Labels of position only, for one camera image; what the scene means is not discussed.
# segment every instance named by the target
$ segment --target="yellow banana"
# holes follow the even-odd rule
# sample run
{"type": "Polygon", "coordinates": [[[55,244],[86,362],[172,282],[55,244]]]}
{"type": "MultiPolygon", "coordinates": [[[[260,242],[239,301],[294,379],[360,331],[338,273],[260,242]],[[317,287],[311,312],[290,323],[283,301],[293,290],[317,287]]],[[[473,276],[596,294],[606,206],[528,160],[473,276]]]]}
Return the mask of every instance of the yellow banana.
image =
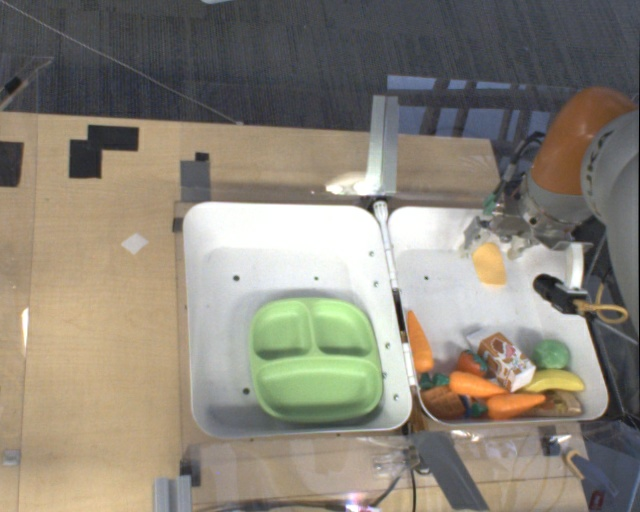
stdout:
{"type": "Polygon", "coordinates": [[[575,373],[566,370],[538,370],[531,382],[523,391],[541,393],[548,389],[562,389],[564,391],[582,391],[584,382],[575,373]]]}

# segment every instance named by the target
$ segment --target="divided green plate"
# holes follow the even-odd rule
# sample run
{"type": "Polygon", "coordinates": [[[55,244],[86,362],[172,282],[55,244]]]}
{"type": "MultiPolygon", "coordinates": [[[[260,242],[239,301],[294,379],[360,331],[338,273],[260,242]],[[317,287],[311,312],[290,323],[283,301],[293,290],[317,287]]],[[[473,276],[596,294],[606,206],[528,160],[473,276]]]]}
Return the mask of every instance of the divided green plate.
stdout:
{"type": "Polygon", "coordinates": [[[284,299],[263,306],[250,334],[251,375],[261,407],[298,423],[364,416],[382,397],[371,323],[353,304],[284,299]]]}

